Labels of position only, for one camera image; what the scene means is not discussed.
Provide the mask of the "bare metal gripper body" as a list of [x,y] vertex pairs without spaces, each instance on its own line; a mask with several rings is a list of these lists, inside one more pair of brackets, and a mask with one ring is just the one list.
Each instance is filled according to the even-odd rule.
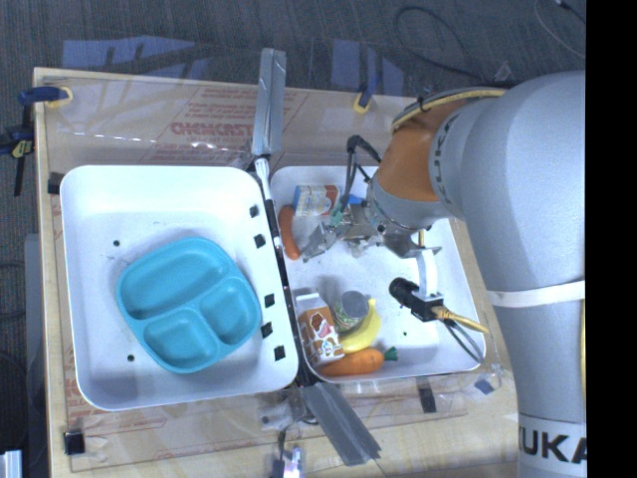
[[366,202],[348,203],[334,209],[331,225],[336,238],[349,245],[383,245],[386,236],[399,231],[392,221],[382,219]]

